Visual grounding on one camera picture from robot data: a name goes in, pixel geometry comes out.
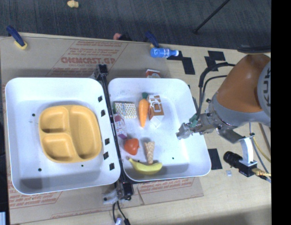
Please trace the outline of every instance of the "banana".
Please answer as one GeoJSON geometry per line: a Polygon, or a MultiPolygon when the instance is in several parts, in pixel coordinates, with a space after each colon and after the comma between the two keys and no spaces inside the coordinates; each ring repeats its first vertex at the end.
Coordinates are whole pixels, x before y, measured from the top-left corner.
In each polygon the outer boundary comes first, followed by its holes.
{"type": "Polygon", "coordinates": [[[160,171],[162,168],[162,163],[154,163],[151,165],[145,165],[145,164],[142,164],[142,163],[139,163],[139,162],[132,160],[132,158],[130,158],[129,161],[131,162],[131,164],[133,165],[133,168],[137,172],[145,174],[145,175],[155,174],[158,171],[160,171]]]}

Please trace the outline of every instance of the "table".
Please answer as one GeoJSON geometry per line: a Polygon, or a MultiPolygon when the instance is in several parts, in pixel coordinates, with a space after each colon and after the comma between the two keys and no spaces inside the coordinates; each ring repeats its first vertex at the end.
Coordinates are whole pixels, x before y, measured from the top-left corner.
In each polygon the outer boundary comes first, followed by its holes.
{"type": "MultiPolygon", "coordinates": [[[[202,71],[207,64],[227,61],[236,64],[245,56],[235,50],[192,47],[181,45],[164,45],[171,49],[180,50],[185,59],[184,62],[192,61],[195,74],[186,74],[181,60],[154,59],[149,55],[150,46],[148,43],[123,42],[104,39],[89,39],[78,37],[61,37],[42,34],[20,33],[25,41],[28,42],[28,48],[20,50],[13,44],[13,38],[0,38],[0,58],[1,74],[3,88],[5,84],[14,77],[45,77],[45,76],[78,76],[88,77],[92,73],[95,64],[86,63],[84,66],[77,66],[79,63],[70,61],[78,56],[85,58],[96,58],[97,63],[107,64],[110,81],[114,77],[144,77],[146,69],[155,69],[161,72],[163,78],[178,78],[185,81],[191,90],[194,98],[198,99],[199,89],[198,81],[202,71]],[[80,45],[81,50],[76,50],[75,45],[80,45]]],[[[207,79],[215,75],[226,75],[231,67],[220,68],[218,72],[208,75],[207,79]]],[[[217,88],[221,85],[223,79],[214,79],[209,82],[206,89],[206,98],[212,98],[217,88]]],[[[252,130],[255,138],[263,151],[270,156],[268,140],[270,140],[270,130],[260,124],[253,123],[252,130]]],[[[249,127],[244,125],[236,129],[242,135],[249,136],[249,127]]],[[[271,184],[256,176],[249,178],[240,174],[237,169],[231,168],[222,159],[226,151],[233,151],[242,155],[242,149],[239,144],[231,144],[221,138],[214,131],[211,134],[204,135],[208,149],[217,149],[222,169],[211,170],[206,176],[197,178],[200,181],[199,190],[194,193],[194,197],[179,199],[180,194],[176,194],[176,199],[169,202],[160,202],[148,205],[129,206],[128,203],[121,204],[122,211],[129,219],[131,224],[139,225],[169,225],[169,224],[245,224],[245,225],[265,225],[271,224],[271,184]]],[[[270,163],[264,159],[263,162],[270,171],[270,163]]],[[[9,154],[7,152],[7,162],[9,164],[9,154]]],[[[80,194],[84,189],[68,193],[68,204],[82,203],[80,194]]],[[[20,208],[13,208],[11,204],[17,197],[9,194],[11,222],[26,224],[103,224],[112,225],[112,211],[106,209],[86,210],[86,212],[77,213],[79,216],[67,215],[67,207],[64,210],[64,216],[51,217],[52,219],[42,218],[49,205],[35,207],[31,214],[23,214],[28,218],[34,213],[34,219],[23,219],[17,221],[15,214],[20,208]]]]}

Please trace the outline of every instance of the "brown cylinder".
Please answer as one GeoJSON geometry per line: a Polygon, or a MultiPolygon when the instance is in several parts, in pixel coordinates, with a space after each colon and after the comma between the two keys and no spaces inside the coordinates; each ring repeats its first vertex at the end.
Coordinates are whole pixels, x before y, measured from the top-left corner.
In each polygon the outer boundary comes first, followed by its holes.
{"type": "Polygon", "coordinates": [[[269,61],[270,57],[264,54],[250,54],[241,59],[217,91],[219,104],[238,112],[261,112],[257,86],[260,73],[269,61]]]}

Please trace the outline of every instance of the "white tray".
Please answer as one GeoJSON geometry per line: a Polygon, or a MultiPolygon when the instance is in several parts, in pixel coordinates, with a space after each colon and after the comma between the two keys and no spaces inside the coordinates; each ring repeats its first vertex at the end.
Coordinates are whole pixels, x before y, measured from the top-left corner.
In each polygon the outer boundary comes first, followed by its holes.
{"type": "Polygon", "coordinates": [[[19,192],[32,195],[87,188],[112,184],[119,178],[119,160],[99,82],[90,78],[15,78],[6,85],[6,106],[11,177],[19,192]],[[42,151],[40,113],[51,106],[69,104],[86,106],[97,117],[103,147],[90,161],[56,163],[42,151]]]}
{"type": "Polygon", "coordinates": [[[164,118],[155,127],[147,118],[142,128],[136,119],[125,119],[127,134],[140,141],[137,155],[131,156],[123,149],[124,140],[119,138],[122,163],[126,175],[134,181],[177,179],[203,176],[209,173],[211,161],[204,137],[194,134],[187,139],[178,140],[176,132],[183,122],[188,122],[195,114],[195,106],[188,85],[179,79],[166,78],[116,78],[109,85],[111,105],[114,101],[133,102],[138,111],[142,93],[160,95],[164,118]],[[154,175],[136,172],[127,156],[146,163],[144,142],[154,141],[154,162],[162,162],[162,169],[154,175]]]}

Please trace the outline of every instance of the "gray carpet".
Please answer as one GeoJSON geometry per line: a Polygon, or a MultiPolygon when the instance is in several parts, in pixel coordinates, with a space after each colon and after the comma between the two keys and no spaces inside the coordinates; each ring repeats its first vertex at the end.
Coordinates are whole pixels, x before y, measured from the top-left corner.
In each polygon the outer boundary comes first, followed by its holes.
{"type": "MultiPolygon", "coordinates": [[[[271,0],[231,0],[199,26],[225,0],[0,0],[0,35],[20,32],[112,39],[127,32],[143,41],[150,30],[159,43],[237,49],[271,44],[271,0]]],[[[0,121],[3,122],[0,83],[0,121]]],[[[4,156],[0,172],[5,172],[4,156]]]]}

